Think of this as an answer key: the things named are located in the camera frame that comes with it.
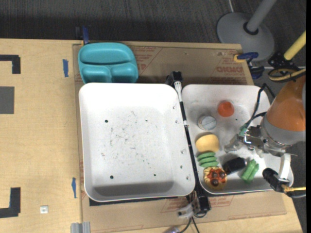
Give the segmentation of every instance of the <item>teal container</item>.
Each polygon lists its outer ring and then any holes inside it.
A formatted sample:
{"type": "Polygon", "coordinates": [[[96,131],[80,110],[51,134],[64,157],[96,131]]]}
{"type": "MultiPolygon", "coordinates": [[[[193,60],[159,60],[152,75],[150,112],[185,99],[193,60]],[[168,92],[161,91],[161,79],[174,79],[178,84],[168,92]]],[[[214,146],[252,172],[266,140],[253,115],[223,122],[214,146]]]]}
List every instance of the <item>teal container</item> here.
{"type": "Polygon", "coordinates": [[[122,43],[84,45],[79,51],[78,63],[84,83],[135,83],[138,79],[135,56],[122,43]]]}

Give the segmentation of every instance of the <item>gray round base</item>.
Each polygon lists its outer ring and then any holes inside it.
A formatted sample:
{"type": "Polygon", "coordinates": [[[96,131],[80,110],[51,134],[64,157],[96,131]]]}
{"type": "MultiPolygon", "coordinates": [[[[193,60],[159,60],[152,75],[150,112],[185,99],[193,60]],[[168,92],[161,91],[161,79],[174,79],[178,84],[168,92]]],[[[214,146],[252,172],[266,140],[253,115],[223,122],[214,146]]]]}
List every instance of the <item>gray round base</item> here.
{"type": "Polygon", "coordinates": [[[258,58],[254,61],[267,60],[274,52],[274,39],[270,30],[261,24],[258,34],[248,34],[244,23],[248,22],[251,15],[244,13],[229,13],[219,19],[217,35],[222,43],[241,44],[243,52],[257,52],[258,58]]]}

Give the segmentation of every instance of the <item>wooden table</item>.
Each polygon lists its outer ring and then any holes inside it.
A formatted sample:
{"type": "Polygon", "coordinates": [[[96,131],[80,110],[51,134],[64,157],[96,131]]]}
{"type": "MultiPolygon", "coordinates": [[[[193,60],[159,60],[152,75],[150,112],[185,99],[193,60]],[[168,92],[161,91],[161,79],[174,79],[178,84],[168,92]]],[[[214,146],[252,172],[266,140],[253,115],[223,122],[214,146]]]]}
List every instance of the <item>wooden table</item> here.
{"type": "MultiPolygon", "coordinates": [[[[69,232],[71,223],[83,221],[73,44],[80,41],[0,39],[0,54],[21,57],[20,74],[12,74],[11,62],[0,62],[0,86],[15,90],[14,114],[0,114],[0,208],[9,206],[10,188],[21,189],[21,211],[0,218],[2,232],[69,232]],[[44,205],[46,214],[40,213],[44,205]]],[[[301,232],[292,200],[285,195],[283,200],[285,215],[201,223],[198,228],[202,233],[301,232]]],[[[195,232],[194,227],[187,232],[195,232]]]]}

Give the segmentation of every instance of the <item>gray square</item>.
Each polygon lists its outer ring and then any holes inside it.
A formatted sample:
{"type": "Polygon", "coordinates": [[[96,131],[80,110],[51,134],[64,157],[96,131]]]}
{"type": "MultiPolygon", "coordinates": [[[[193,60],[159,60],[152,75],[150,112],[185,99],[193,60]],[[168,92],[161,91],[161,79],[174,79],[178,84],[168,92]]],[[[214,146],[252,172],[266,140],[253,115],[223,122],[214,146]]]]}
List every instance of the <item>gray square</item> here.
{"type": "Polygon", "coordinates": [[[14,87],[0,86],[0,114],[14,114],[14,87]]]}

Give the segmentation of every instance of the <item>white tray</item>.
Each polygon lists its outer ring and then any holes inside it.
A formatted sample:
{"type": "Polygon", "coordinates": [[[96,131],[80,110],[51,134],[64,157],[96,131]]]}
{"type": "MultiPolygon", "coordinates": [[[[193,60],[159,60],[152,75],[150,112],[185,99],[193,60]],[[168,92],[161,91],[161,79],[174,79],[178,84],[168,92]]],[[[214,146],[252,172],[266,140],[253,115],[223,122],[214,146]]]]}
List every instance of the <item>white tray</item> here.
{"type": "MultiPolygon", "coordinates": [[[[240,131],[239,128],[250,119],[254,111],[258,90],[259,87],[250,85],[191,84],[185,86],[182,91],[187,123],[189,124],[191,144],[195,156],[198,155],[198,150],[195,146],[196,140],[207,133],[213,133],[218,136],[220,141],[220,150],[216,153],[216,157],[220,164],[224,164],[226,161],[238,156],[245,158],[246,160],[255,159],[256,162],[259,163],[259,171],[250,184],[246,184],[240,178],[243,172],[242,170],[238,173],[228,175],[227,185],[224,190],[212,190],[204,183],[204,168],[200,167],[197,162],[201,186],[211,194],[224,195],[272,190],[270,185],[264,180],[262,171],[267,167],[278,171],[281,158],[272,156],[271,154],[265,154],[264,158],[260,158],[255,151],[249,151],[246,146],[243,146],[236,152],[228,154],[224,151],[224,146],[229,144],[235,134],[240,131]],[[230,117],[221,117],[218,114],[218,104],[224,100],[229,100],[233,103],[235,108],[234,115],[230,117]],[[202,115],[216,118],[216,128],[209,132],[201,130],[197,126],[197,122],[202,115]]],[[[265,92],[262,92],[258,113],[267,111],[269,107],[270,103],[268,97],[265,92]]],[[[262,118],[259,117],[253,120],[251,126],[259,125],[261,119],[262,118]]],[[[291,170],[288,179],[293,183],[294,178],[291,170]]]]}
{"type": "Polygon", "coordinates": [[[195,179],[176,91],[88,83],[79,92],[85,190],[99,202],[185,196],[195,179]]]}

